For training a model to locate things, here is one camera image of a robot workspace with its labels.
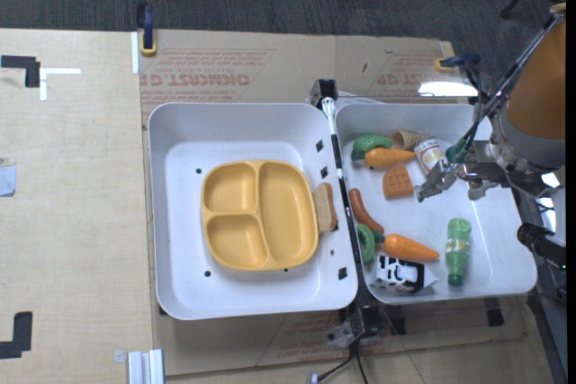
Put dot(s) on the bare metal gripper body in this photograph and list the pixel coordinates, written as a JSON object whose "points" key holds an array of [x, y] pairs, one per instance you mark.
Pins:
{"points": [[488, 168]]}

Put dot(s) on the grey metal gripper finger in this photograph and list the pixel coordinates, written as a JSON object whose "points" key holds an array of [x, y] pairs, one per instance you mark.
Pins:
{"points": [[433, 176], [438, 189]]}

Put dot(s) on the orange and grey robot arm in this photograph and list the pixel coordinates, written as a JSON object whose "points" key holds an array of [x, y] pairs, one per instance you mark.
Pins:
{"points": [[537, 85]]}

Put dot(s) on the white and red can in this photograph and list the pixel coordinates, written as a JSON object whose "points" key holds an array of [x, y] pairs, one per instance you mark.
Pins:
{"points": [[429, 155]]}

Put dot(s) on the white plastic tray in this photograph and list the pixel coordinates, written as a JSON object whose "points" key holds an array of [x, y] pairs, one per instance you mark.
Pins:
{"points": [[252, 292], [423, 211]]}

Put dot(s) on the orange waffle biscuit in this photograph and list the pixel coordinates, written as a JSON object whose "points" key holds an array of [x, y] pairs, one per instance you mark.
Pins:
{"points": [[398, 183]]}

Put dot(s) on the tan ice cream cone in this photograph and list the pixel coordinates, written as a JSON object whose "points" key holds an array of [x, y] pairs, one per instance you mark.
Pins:
{"points": [[407, 138]]}

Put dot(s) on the orange carrot with green top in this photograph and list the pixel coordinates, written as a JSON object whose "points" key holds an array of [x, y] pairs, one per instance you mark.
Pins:
{"points": [[407, 248], [387, 156]]}

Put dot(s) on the green bottle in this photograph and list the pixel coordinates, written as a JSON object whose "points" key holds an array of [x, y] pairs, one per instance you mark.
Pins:
{"points": [[457, 249]]}

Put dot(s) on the red-brown sausage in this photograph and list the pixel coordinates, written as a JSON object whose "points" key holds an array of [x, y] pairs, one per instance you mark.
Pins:
{"points": [[362, 209]]}

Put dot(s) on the black and white milk carton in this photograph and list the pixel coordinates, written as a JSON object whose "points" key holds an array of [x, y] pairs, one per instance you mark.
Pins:
{"points": [[400, 274]]}

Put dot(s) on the thin black and white rod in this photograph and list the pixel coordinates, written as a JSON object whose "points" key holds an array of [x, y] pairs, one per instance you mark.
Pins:
{"points": [[336, 157]]}

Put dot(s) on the brown bread slice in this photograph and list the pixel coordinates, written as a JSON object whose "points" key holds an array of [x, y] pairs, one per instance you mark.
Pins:
{"points": [[325, 208]]}

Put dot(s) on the yellow divided plate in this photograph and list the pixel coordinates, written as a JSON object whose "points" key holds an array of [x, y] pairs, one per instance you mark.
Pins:
{"points": [[252, 216]]}

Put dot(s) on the brown cardboard board red print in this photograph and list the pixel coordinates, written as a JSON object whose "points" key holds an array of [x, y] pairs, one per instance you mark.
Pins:
{"points": [[252, 72]]}

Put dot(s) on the black cylinder on white bracket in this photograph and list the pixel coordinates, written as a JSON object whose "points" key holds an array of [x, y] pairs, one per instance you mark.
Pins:
{"points": [[540, 240]]}

